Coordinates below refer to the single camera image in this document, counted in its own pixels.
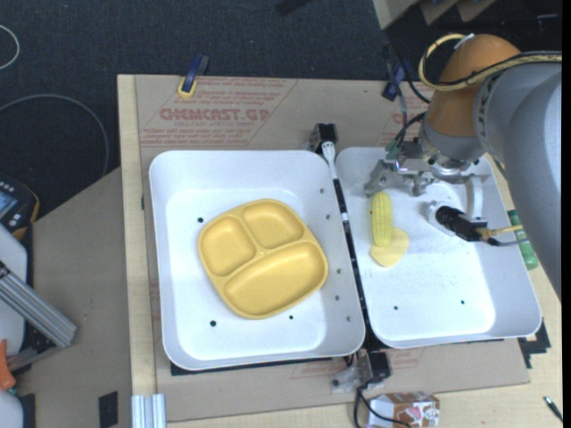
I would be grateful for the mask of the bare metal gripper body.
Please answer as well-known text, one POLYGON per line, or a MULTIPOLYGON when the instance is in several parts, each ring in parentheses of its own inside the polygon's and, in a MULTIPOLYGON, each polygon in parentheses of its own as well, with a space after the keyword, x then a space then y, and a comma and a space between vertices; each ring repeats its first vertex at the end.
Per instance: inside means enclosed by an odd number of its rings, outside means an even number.
POLYGON ((460 181, 480 158, 475 139, 430 139, 405 141, 381 162, 382 182, 460 181))

